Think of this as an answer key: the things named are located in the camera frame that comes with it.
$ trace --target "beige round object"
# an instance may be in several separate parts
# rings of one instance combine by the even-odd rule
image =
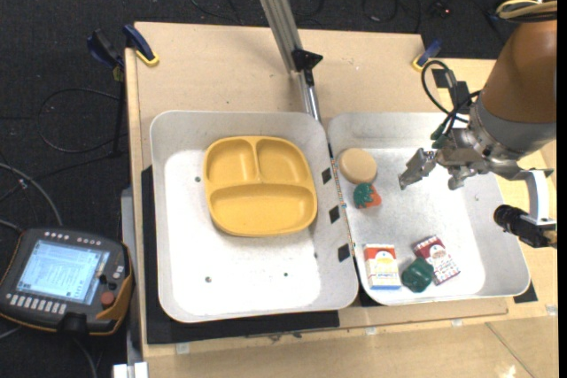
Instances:
[[[351,183],[371,183],[377,175],[377,164],[367,151],[351,148],[338,158],[338,170]]]

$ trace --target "red button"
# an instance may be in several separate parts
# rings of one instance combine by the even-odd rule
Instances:
[[[105,309],[108,309],[111,305],[114,304],[116,298],[114,297],[114,293],[111,291],[105,291],[102,295],[100,295],[100,302]]]

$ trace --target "screen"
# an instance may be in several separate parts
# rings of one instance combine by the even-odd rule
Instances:
[[[32,250],[18,290],[90,305],[109,251],[39,240]]]

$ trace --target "yellow plate compartment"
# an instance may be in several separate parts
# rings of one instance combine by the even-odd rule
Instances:
[[[307,228],[317,214],[309,164],[278,137],[228,137],[205,154],[206,201],[216,227],[238,236],[271,236]]]

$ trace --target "printed label on box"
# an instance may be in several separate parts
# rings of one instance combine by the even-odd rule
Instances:
[[[440,285],[461,272],[447,252],[443,242],[436,235],[430,236],[416,245],[414,253],[433,266],[435,274],[433,281],[436,285]]]
[[[364,263],[370,289],[401,288],[396,251],[390,244],[366,244]]]

